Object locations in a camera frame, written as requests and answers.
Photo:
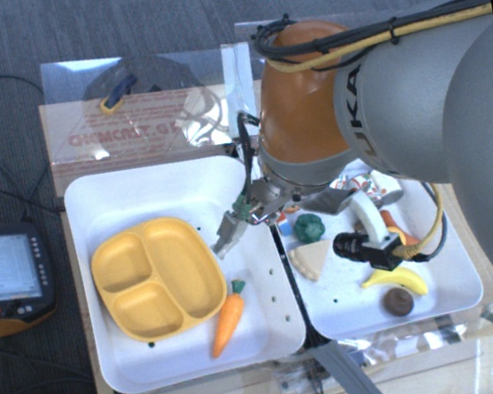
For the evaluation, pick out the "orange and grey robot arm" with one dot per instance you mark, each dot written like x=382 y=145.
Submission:
x=402 y=116

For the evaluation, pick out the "brown cardboard board red print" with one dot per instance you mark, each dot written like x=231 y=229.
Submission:
x=122 y=133

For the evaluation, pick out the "yellow banana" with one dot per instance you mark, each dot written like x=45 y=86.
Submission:
x=400 y=279

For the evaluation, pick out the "orange sausage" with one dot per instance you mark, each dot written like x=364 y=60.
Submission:
x=395 y=224

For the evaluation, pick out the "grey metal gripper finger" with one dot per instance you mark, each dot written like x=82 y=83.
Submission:
x=328 y=202
x=230 y=239

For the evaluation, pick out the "blue and white can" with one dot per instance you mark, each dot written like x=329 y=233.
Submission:
x=284 y=226

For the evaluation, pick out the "beige pizza slice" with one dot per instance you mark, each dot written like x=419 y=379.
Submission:
x=310 y=260

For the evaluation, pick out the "black cylinder on white bracket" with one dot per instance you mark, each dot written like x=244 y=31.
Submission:
x=359 y=247

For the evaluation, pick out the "orange carrot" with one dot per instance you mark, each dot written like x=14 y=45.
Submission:
x=228 y=319

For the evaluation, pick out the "brown doughnut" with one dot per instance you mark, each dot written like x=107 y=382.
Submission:
x=398 y=301

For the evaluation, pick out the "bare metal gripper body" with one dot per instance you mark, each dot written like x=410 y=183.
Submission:
x=275 y=198

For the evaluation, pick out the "white plastic tray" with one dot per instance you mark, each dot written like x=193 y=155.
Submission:
x=340 y=302
x=169 y=186

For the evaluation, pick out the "green broccoli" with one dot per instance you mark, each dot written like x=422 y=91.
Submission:
x=309 y=228

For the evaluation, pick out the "yellow divided plate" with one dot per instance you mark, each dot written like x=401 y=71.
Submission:
x=157 y=278

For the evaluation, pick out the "white printed can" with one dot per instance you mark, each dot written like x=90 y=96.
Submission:
x=379 y=187

